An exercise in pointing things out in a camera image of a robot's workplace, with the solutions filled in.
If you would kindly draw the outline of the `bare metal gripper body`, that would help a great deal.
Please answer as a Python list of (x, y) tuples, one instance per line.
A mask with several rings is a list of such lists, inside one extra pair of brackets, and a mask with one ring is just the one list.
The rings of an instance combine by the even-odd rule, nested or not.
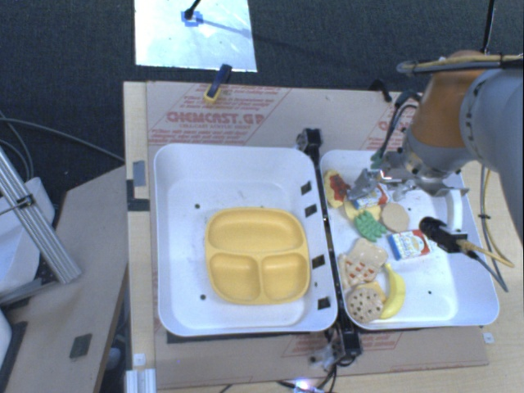
[(468, 188), (447, 185), (445, 179), (450, 173), (427, 166), (413, 152), (387, 152), (382, 157), (381, 171), (393, 191), (397, 183), (414, 181), (414, 190), (422, 190), (431, 197), (445, 197), (452, 190), (457, 190), (461, 197), (469, 192)]

